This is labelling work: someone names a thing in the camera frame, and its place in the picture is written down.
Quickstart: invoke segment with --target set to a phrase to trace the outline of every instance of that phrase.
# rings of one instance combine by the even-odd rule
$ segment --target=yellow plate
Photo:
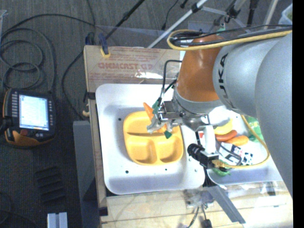
[[[145,111],[129,114],[123,123],[124,142],[132,161],[139,165],[163,165],[177,162],[184,153],[179,126],[166,139],[163,133],[147,132],[151,121]]]

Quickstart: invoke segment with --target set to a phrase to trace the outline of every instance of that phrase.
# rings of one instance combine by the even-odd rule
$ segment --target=white tray
[[[205,181],[203,167],[187,153],[196,143],[195,133],[181,127],[184,154],[180,161],[160,166],[133,162],[124,144],[123,123],[132,112],[144,111],[143,102],[152,106],[161,85],[104,84],[96,90],[96,103],[102,148],[104,181],[114,194],[133,194],[162,190],[196,189]],[[172,99],[169,90],[165,100]]]

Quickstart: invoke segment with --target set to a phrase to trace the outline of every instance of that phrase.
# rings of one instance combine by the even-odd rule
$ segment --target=tripod
[[[227,20],[228,22],[229,22],[230,19],[233,19],[238,25],[240,25],[241,27],[245,27],[245,25],[240,20],[237,19],[237,15],[238,15],[241,7],[243,6],[243,4],[246,2],[246,0],[235,0],[234,4],[232,6],[230,6],[230,8],[227,11],[220,11],[220,10],[217,10],[217,9],[202,7],[203,4],[206,1],[208,1],[208,0],[200,0],[199,2],[193,4],[192,7],[191,7],[191,10],[189,10],[179,20],[177,20],[170,28],[168,28],[163,34],[161,34],[161,36],[159,36],[153,43],[151,43],[148,46],[148,48],[153,48],[163,38],[165,38],[170,32],[172,32],[177,26],[179,26],[185,19],[187,19],[191,14],[196,13],[199,10],[205,10],[205,11],[220,14],[221,16],[227,16],[228,17],[228,20]],[[263,24],[266,25],[270,22],[270,20],[272,18],[272,15],[275,11],[277,2],[278,2],[278,0],[271,0],[271,3],[269,5],[269,8],[268,8],[268,11],[267,11],[267,14],[265,16]],[[254,8],[252,8],[250,10],[251,14],[249,14],[248,23],[252,22],[253,10],[254,10]]]

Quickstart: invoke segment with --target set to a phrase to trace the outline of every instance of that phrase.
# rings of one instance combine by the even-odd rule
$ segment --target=carpeted floor
[[[6,143],[4,136],[0,137],[0,227],[46,227],[47,214],[54,212],[67,212],[69,228],[82,226],[73,138],[73,121],[83,120],[81,112],[86,108],[86,103],[83,102],[86,80],[82,50],[88,33],[107,34],[138,1],[0,0],[0,9],[7,10],[0,48],[3,59],[0,62],[0,75],[5,83],[0,89],[0,100],[3,102],[7,88],[27,87],[38,79],[38,83],[29,89],[37,92],[53,89],[57,110],[57,134],[50,143],[22,149]],[[185,8],[181,9],[183,1],[179,0],[170,10],[166,28],[199,0],[189,0]],[[209,0],[206,6],[225,10],[231,1]],[[145,0],[121,27],[160,31],[168,10],[175,2],[176,0]],[[259,1],[254,25],[263,23],[270,2],[271,0]],[[278,2],[271,23],[278,23],[281,12],[290,3],[292,0]],[[248,17],[248,6],[249,1],[244,4],[244,9],[238,16],[244,23]],[[212,23],[218,17],[217,14],[198,11],[176,29],[188,28],[190,23]],[[108,39],[108,43],[110,46],[146,47],[152,40],[128,37],[126,30],[120,30]],[[156,47],[164,46],[164,43],[160,43]],[[6,73],[10,67],[28,69],[33,65],[41,68],[40,77],[35,70],[9,70]],[[54,69],[56,73],[53,85]],[[56,167],[61,177],[64,197],[44,203],[36,173],[51,167]],[[9,204],[12,205],[11,210],[6,212]]]

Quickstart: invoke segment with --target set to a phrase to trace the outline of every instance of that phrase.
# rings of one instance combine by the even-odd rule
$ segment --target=button
[[[22,136],[27,136],[28,135],[28,131],[27,131],[27,129],[21,129],[21,131],[20,131],[20,135],[22,135]]]

